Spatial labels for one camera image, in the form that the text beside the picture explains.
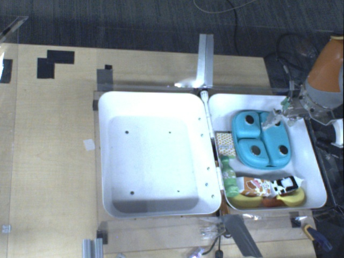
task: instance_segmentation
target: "wooden surface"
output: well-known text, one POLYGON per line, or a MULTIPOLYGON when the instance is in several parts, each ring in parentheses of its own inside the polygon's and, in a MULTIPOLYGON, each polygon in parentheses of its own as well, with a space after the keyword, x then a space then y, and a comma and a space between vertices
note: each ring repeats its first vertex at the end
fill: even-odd
MULTIPOLYGON (((197 56, 20 45, 18 59, 8 258, 81 257, 82 240, 94 239, 97 229, 95 152, 83 143, 95 140, 92 100, 97 68, 113 65, 118 83, 166 84, 194 76, 197 56), (46 58, 48 49, 75 51, 75 63, 56 64, 54 80, 38 80, 37 58, 46 58)), ((263 60, 255 58, 216 56, 214 81, 268 86, 263 60)), ((271 227, 266 231, 270 238, 280 232, 271 227)), ((143 234, 147 240, 150 232, 143 234)), ((315 257, 310 240, 281 240, 282 234, 279 241, 259 242, 258 247, 264 257, 315 257)), ((224 249, 225 257, 241 257, 233 242, 224 249)), ((188 251, 125 255, 174 258, 188 251)))

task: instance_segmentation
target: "black circle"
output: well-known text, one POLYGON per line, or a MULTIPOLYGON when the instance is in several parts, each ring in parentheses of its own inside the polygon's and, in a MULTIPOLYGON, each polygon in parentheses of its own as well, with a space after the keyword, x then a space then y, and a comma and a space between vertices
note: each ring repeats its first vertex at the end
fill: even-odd
POLYGON ((251 115, 247 115, 245 117, 245 121, 248 123, 248 124, 252 124, 254 122, 254 118, 251 116, 251 115))
POLYGON ((251 147, 251 152, 256 156, 259 156, 261 153, 260 148, 257 145, 253 145, 251 147))
POLYGON ((283 154, 283 155, 287 155, 288 153, 288 148, 286 148, 284 145, 281 145, 279 147, 279 151, 283 154))

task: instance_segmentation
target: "blue divided plate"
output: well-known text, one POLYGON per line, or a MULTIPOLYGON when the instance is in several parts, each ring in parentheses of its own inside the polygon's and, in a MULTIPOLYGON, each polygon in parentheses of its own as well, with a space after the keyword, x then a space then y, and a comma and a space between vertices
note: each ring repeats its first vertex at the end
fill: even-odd
POLYGON ((232 121, 235 151, 240 161, 252 168, 275 170, 290 161, 291 150, 283 122, 263 131, 268 112, 241 111, 232 121))

